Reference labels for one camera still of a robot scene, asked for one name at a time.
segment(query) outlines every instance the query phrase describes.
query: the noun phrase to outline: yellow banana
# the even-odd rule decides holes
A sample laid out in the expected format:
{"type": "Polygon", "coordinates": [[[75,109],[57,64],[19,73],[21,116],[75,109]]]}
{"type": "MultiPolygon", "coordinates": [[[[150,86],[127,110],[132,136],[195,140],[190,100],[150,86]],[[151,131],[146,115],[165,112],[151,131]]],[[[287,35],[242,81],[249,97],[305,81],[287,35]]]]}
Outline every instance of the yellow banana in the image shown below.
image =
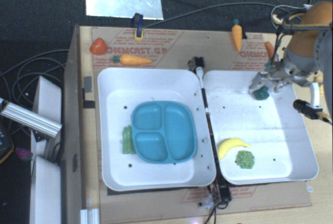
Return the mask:
{"type": "Polygon", "coordinates": [[[222,159],[223,157],[225,157],[225,155],[227,154],[227,152],[230,149],[235,148],[235,147],[240,147],[240,146],[249,147],[250,144],[243,142],[239,138],[232,138],[232,139],[225,140],[223,143],[221,143],[221,145],[217,149],[217,154],[219,155],[219,159],[222,159]]]}

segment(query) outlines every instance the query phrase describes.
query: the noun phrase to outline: blue divided plate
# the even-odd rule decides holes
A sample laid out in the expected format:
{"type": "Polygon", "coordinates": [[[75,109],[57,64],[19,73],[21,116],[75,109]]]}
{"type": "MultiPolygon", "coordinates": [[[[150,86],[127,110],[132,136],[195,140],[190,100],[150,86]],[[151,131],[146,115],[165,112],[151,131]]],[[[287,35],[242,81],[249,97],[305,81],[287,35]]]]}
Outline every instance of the blue divided plate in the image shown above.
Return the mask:
{"type": "Polygon", "coordinates": [[[184,162],[197,150],[191,112],[177,102],[138,105],[132,112],[132,137],[138,156],[151,163],[184,162]]]}

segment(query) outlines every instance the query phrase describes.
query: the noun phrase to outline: orange carrot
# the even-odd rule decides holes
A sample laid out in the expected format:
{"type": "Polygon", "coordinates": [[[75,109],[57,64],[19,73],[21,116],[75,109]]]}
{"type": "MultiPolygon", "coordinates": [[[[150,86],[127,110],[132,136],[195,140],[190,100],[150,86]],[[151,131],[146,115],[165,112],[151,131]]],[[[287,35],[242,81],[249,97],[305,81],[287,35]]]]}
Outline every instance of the orange carrot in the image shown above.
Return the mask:
{"type": "Polygon", "coordinates": [[[268,53],[268,58],[271,59],[274,55],[274,47],[270,42],[265,42],[265,47],[268,53]]]}
{"type": "Polygon", "coordinates": [[[238,19],[233,20],[232,34],[238,51],[241,50],[242,28],[238,19]]]}
{"type": "Polygon", "coordinates": [[[128,55],[128,54],[113,57],[113,62],[119,62],[119,61],[123,65],[127,66],[144,65],[144,64],[150,64],[152,62],[152,60],[148,58],[135,55],[128,55]]]}
{"type": "Polygon", "coordinates": [[[105,41],[102,38],[97,38],[93,41],[89,50],[94,55],[102,55],[105,53],[107,48],[108,46],[106,45],[105,41]]]}

